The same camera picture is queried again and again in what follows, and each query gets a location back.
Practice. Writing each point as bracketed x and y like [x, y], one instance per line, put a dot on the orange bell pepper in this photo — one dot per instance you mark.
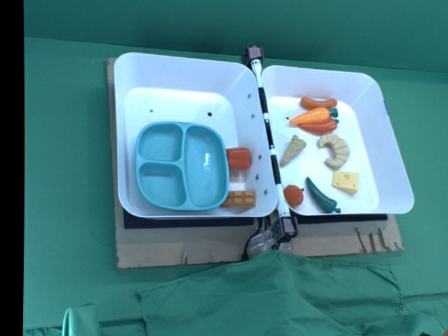
[238, 157]

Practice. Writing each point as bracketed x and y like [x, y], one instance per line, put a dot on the red tomato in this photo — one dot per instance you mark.
[293, 196]

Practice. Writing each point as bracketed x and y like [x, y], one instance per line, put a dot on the black and white thin rod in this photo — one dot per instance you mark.
[267, 124]

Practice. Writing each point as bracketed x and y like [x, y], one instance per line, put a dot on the brown chocolate bar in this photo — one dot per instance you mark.
[239, 199]

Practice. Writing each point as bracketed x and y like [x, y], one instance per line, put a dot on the green cloth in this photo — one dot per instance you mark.
[280, 292]

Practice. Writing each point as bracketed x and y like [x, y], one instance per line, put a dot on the orange carrot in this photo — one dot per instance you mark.
[311, 116]

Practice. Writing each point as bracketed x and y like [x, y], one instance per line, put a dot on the beige croissant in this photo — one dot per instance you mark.
[337, 150]

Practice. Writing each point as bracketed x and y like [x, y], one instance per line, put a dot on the blue divided plate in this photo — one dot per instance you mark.
[164, 180]

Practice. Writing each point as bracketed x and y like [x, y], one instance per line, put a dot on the red chili pepper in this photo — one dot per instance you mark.
[320, 126]

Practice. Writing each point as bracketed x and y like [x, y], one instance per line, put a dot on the brown cardboard board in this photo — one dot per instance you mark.
[210, 243]

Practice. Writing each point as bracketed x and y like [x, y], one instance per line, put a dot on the beige waffle cone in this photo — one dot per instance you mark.
[292, 150]

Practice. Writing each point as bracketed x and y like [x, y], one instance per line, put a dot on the orange sausage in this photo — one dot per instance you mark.
[318, 102]

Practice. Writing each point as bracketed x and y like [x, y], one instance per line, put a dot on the green chili pepper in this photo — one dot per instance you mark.
[320, 197]

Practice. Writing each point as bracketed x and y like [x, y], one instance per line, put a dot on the white plastic tray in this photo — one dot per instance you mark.
[182, 79]
[385, 173]

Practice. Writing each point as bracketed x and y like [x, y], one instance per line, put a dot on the yellow cheese wedge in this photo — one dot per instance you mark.
[345, 181]

